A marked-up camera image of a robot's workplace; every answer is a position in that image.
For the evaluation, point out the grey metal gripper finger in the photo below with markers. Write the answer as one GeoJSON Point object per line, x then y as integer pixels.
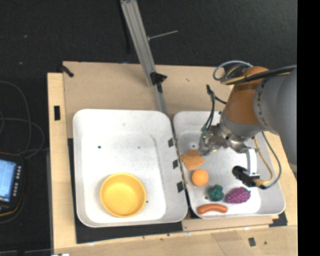
{"type": "Point", "coordinates": [203, 148]}
{"type": "Point", "coordinates": [212, 149]}

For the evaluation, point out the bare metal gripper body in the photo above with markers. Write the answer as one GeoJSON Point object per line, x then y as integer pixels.
{"type": "Point", "coordinates": [220, 141]}

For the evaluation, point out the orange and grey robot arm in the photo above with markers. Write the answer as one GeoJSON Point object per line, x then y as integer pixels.
{"type": "Point", "coordinates": [272, 105]}

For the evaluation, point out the orange toast slice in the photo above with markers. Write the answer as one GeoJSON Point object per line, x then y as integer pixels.
{"type": "Point", "coordinates": [192, 160]}

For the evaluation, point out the white plastic tray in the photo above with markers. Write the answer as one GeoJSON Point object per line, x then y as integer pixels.
{"type": "Point", "coordinates": [225, 170]}
{"type": "Point", "coordinates": [125, 152]}

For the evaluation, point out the orange ball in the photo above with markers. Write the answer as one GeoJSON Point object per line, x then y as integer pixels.
{"type": "Point", "coordinates": [200, 177]}

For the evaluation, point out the green broccoli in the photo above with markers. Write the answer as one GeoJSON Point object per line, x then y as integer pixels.
{"type": "Point", "coordinates": [215, 193]}

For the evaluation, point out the purple grapes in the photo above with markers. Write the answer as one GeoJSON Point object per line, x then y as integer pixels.
{"type": "Point", "coordinates": [238, 195]}

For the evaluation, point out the orange sausage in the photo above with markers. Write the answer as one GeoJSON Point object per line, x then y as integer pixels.
{"type": "Point", "coordinates": [212, 209]}

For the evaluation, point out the yellow bowl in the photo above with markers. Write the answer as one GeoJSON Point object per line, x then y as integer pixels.
{"type": "Point", "coordinates": [123, 195]}

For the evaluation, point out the brown cardboard board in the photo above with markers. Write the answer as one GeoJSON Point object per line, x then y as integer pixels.
{"type": "Point", "coordinates": [112, 87]}

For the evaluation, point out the black cylinder on white bracket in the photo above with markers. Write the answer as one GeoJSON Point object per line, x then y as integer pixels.
{"type": "Point", "coordinates": [246, 176]}

